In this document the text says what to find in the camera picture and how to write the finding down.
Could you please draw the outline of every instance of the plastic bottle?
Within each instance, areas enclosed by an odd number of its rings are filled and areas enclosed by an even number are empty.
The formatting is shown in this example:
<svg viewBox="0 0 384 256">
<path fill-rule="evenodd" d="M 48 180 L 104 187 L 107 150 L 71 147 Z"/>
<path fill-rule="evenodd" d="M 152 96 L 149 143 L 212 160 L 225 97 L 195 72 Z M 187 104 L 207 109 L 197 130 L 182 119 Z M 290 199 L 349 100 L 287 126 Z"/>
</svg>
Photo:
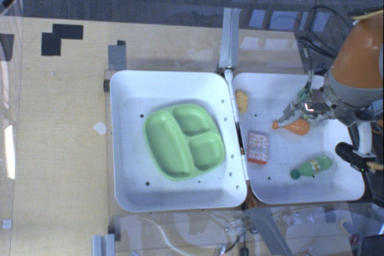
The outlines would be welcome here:
<svg viewBox="0 0 384 256">
<path fill-rule="evenodd" d="M 298 179 L 300 176 L 313 176 L 329 169 L 331 165 L 332 161 L 327 156 L 321 155 L 316 159 L 304 162 L 298 170 L 292 170 L 290 177 L 292 177 L 292 179 Z"/>
</svg>

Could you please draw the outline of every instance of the toy chicken leg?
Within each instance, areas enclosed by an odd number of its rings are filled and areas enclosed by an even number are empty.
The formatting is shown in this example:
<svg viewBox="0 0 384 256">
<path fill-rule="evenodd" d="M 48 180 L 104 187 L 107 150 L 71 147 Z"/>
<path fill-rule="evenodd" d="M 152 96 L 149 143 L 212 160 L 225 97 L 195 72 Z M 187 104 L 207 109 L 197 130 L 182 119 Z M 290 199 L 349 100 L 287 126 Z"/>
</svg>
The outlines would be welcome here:
<svg viewBox="0 0 384 256">
<path fill-rule="evenodd" d="M 273 129 L 278 129 L 279 124 L 277 121 L 272 123 Z M 310 124 L 305 119 L 298 119 L 291 124 L 283 126 L 283 128 L 291 130 L 291 132 L 299 135 L 305 135 L 310 130 Z"/>
</svg>

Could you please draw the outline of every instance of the bottle cap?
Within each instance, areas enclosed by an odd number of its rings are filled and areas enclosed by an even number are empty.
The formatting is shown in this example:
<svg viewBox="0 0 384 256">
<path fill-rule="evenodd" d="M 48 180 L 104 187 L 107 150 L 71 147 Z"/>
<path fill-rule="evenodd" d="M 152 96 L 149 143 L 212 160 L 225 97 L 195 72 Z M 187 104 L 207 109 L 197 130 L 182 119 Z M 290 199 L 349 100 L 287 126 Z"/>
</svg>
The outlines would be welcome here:
<svg viewBox="0 0 384 256">
<path fill-rule="evenodd" d="M 298 170 L 292 170 L 290 172 L 290 177 L 292 177 L 292 179 L 297 179 L 300 177 L 300 172 Z"/>
</svg>

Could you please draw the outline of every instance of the green plate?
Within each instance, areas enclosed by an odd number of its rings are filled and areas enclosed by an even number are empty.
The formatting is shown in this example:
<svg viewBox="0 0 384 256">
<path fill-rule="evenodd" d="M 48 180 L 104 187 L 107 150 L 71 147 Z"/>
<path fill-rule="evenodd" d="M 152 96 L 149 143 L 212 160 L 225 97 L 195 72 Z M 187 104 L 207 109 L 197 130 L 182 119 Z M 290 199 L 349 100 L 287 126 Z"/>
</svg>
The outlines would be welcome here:
<svg viewBox="0 0 384 256">
<path fill-rule="evenodd" d="M 156 168 L 168 179 L 204 174 L 225 159 L 223 139 L 215 122 L 195 104 L 151 113 L 144 123 L 144 135 Z"/>
</svg>

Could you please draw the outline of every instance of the cable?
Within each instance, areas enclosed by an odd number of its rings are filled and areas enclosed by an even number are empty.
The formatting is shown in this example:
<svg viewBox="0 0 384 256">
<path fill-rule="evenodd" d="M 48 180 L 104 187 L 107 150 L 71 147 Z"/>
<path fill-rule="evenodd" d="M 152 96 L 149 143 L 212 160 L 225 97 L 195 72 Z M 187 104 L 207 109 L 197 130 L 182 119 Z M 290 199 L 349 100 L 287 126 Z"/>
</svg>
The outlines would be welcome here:
<svg viewBox="0 0 384 256">
<path fill-rule="evenodd" d="M 243 246 L 240 249 L 240 256 L 249 256 L 250 250 L 247 248 L 247 233 L 244 234 Z"/>
<path fill-rule="evenodd" d="M 309 38 L 306 38 L 306 37 L 298 37 L 298 41 L 305 41 L 306 43 L 308 43 L 309 45 L 307 46 L 308 48 L 310 48 L 311 50 L 321 54 L 322 56 L 326 56 L 327 58 L 331 58 L 331 59 L 335 59 L 336 56 L 333 55 L 332 53 L 329 53 L 328 51 L 326 51 L 325 49 L 322 49 L 321 47 L 319 46 L 316 46 Z"/>
<path fill-rule="evenodd" d="M 168 236 L 166 234 L 166 232 L 163 230 L 163 228 L 158 225 L 155 221 L 152 221 L 151 219 L 148 219 L 148 218 L 142 218 L 144 221 L 148 221 L 150 223 L 152 223 L 153 225 L 155 225 L 157 227 L 157 229 L 159 230 L 159 232 L 161 233 L 162 237 L 163 237 L 163 240 L 164 240 L 164 243 L 172 249 L 172 251 L 178 253 L 178 255 L 182 255 L 182 256 L 192 256 L 191 254 L 189 253 L 186 253 L 184 251 L 182 251 L 181 249 L 178 249 L 175 245 L 173 245 L 169 239 L 168 239 Z"/>
<path fill-rule="evenodd" d="M 225 253 L 228 253 L 229 251 L 231 251 L 231 250 L 235 247 L 235 245 L 240 241 L 241 237 L 242 237 L 244 234 L 246 234 L 248 230 L 251 230 L 251 229 L 252 229 L 252 227 L 247 228 L 246 230 L 244 230 L 244 231 L 243 231 L 243 232 L 236 238 L 236 240 L 235 240 L 230 246 L 228 246 L 228 247 L 226 248 Z"/>
<path fill-rule="evenodd" d="M 328 10 L 332 13 L 334 13 L 337 17 L 339 17 L 343 23 L 347 26 L 347 29 L 350 29 L 351 28 L 351 24 L 337 11 L 335 11 L 334 9 L 330 8 L 330 7 L 327 7 L 325 5 L 315 5 L 314 7 L 310 8 L 310 10 L 308 11 L 308 15 L 314 11 L 312 17 L 311 17 L 311 21 L 308 23 L 308 26 L 306 28 L 307 30 L 307 35 L 310 36 L 311 33 L 312 33 L 312 36 L 317 40 L 319 41 L 320 43 L 324 44 L 325 46 L 327 46 L 327 48 L 329 48 L 333 53 L 337 54 L 338 52 L 336 50 L 334 50 L 331 46 L 329 46 L 328 43 L 324 42 L 314 31 L 313 31 L 313 25 L 314 25 L 314 20 L 316 18 L 316 14 L 317 14 L 317 10 L 318 9 L 324 9 L 324 10 Z"/>
<path fill-rule="evenodd" d="M 310 67 L 309 67 L 309 70 L 308 70 L 308 79 L 307 79 L 307 82 L 306 84 L 304 85 L 304 87 L 297 93 L 297 97 L 298 97 L 298 103 L 303 103 L 307 97 L 308 97 L 308 94 L 309 92 L 311 91 L 311 87 L 312 87 L 312 79 L 313 79 L 313 64 L 312 64 L 312 56 L 311 54 L 308 52 L 308 47 L 305 46 L 304 47 L 304 55 L 307 59 L 309 59 L 310 61 Z"/>
</svg>

